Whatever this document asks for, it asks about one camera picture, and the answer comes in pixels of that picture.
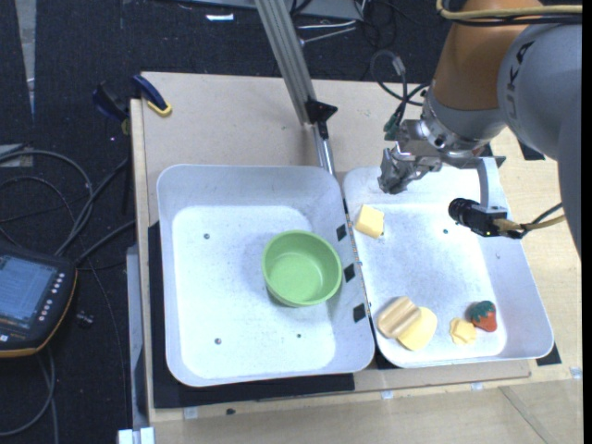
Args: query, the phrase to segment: yellow clamp pad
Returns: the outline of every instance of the yellow clamp pad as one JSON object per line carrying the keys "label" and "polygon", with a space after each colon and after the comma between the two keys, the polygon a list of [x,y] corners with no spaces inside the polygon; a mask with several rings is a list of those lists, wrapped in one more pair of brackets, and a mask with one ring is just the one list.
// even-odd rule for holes
{"label": "yellow clamp pad", "polygon": [[173,106],[169,103],[166,103],[166,108],[164,110],[161,110],[156,105],[154,105],[152,102],[150,102],[150,101],[147,101],[147,102],[148,102],[148,106],[150,108],[152,108],[160,117],[168,117],[171,114],[171,112],[173,111]]}

